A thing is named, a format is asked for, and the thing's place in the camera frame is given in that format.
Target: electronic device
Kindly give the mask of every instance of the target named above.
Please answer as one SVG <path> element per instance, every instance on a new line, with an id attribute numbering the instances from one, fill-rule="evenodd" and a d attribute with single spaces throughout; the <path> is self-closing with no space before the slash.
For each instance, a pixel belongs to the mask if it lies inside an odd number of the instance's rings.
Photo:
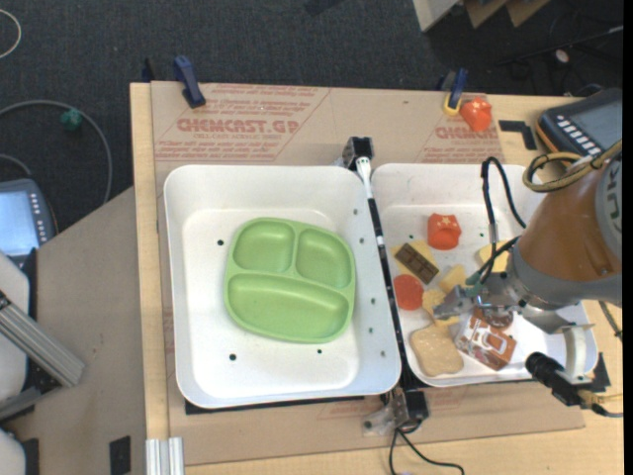
<path id="1" fill-rule="evenodd" d="M 52 214 L 34 180 L 0 183 L 0 250 L 22 267 L 31 251 L 54 235 Z"/>
<path id="2" fill-rule="evenodd" d="M 552 151 L 598 156 L 622 139 L 622 90 L 608 88 L 548 109 L 536 131 Z"/>

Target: blue clamp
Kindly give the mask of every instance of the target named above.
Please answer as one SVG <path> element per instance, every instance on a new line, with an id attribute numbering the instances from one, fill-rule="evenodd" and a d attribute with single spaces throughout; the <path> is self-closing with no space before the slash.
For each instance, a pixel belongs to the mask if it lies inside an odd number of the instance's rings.
<path id="1" fill-rule="evenodd" d="M 455 116 L 459 113 L 459 106 L 462 101 L 462 94 L 466 86 L 466 79 L 468 77 L 468 70 L 460 68 L 455 74 L 452 80 L 452 86 L 450 92 L 446 95 L 444 100 L 444 112 L 448 115 Z"/>
<path id="2" fill-rule="evenodd" d="M 185 89 L 182 91 L 183 96 L 187 100 L 189 107 L 196 108 L 204 106 L 207 103 L 204 95 L 198 86 L 194 65 L 187 56 L 180 54 L 174 59 L 174 75 L 176 80 L 185 83 Z"/>

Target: cardboard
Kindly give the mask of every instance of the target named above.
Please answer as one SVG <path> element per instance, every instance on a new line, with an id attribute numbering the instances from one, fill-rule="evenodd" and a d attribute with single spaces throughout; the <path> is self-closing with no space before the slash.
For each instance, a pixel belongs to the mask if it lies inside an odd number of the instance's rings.
<path id="1" fill-rule="evenodd" d="M 363 435 L 379 397 L 187 414 L 174 375 L 171 292 L 162 185 L 185 163 L 336 164 L 352 136 L 371 137 L 372 165 L 503 161 L 497 128 L 474 133 L 442 113 L 442 92 L 202 84 L 208 103 L 190 109 L 179 83 L 152 82 L 153 152 L 163 298 L 169 434 L 182 436 L 187 465 L 386 446 Z M 416 442 L 582 428 L 533 382 L 426 388 L 428 427 Z"/>

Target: white tray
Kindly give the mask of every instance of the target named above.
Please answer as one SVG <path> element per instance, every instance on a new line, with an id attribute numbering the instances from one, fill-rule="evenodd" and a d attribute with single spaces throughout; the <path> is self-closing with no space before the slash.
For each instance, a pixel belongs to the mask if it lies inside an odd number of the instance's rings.
<path id="1" fill-rule="evenodd" d="M 360 179 L 335 166 L 185 165 L 165 181 L 176 376 L 206 409 L 360 397 L 392 389 L 401 359 Z M 245 222 L 276 217 L 323 227 L 356 262 L 352 321 L 337 339 L 301 344 L 245 331 L 223 302 L 226 259 Z"/>
<path id="2" fill-rule="evenodd" d="M 521 180 L 523 167 L 505 165 L 514 204 L 522 219 L 527 222 L 543 198 L 527 189 Z M 433 213 L 455 215 L 462 234 L 459 245 L 450 251 L 433 250 L 440 273 L 426 288 L 438 288 L 442 271 L 461 263 L 467 275 L 475 272 L 480 264 L 475 255 L 489 242 L 488 216 L 482 193 L 480 165 L 466 164 L 386 164 L 378 167 L 372 176 L 374 197 L 380 212 L 386 247 L 423 239 L 427 240 L 426 223 Z M 499 239 L 519 236 L 522 228 L 515 221 L 505 198 L 500 175 L 494 167 L 490 169 L 490 193 L 498 223 Z M 388 251 L 392 278 L 400 272 L 396 260 Z M 557 313 L 578 325 L 588 324 L 582 305 L 558 310 Z M 525 369 L 525 358 L 540 351 L 556 359 L 562 365 L 566 361 L 565 341 L 562 334 L 545 334 L 520 316 L 515 315 L 507 331 L 517 341 L 510 363 L 500 371 L 494 371 L 472 357 L 462 355 L 464 368 L 455 374 L 428 376 L 420 368 L 408 338 L 411 333 L 432 323 L 422 309 L 399 310 L 403 338 L 407 351 L 407 362 L 412 372 L 422 382 L 435 387 L 523 380 L 531 378 Z M 466 322 L 468 315 L 462 316 Z M 597 348 L 591 331 L 587 332 L 586 372 L 597 363 Z"/>

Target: black carpet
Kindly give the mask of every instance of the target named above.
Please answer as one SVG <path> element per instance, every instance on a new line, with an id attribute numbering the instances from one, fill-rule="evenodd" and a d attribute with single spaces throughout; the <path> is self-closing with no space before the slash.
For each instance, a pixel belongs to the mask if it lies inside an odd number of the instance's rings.
<path id="1" fill-rule="evenodd" d="M 112 151 L 112 196 L 132 185 L 129 85 L 149 58 L 156 78 L 173 79 L 178 54 L 201 81 L 433 90 L 449 70 L 469 71 L 467 90 L 497 94 L 588 95 L 622 87 L 623 34 L 498 66 L 504 58 L 602 34 L 623 23 L 623 0 L 553 0 L 522 26 L 504 9 L 477 30 L 456 7 L 423 33 L 411 0 L 0 0 L 22 40 L 0 58 L 0 112 L 30 100 L 76 107 Z M 16 38 L 0 14 L 0 54 Z M 87 124 L 68 131 L 64 111 L 32 106 L 0 116 L 0 155 L 31 170 L 60 230 L 103 202 L 107 161 Z M 0 159 L 0 181 L 23 177 Z"/>

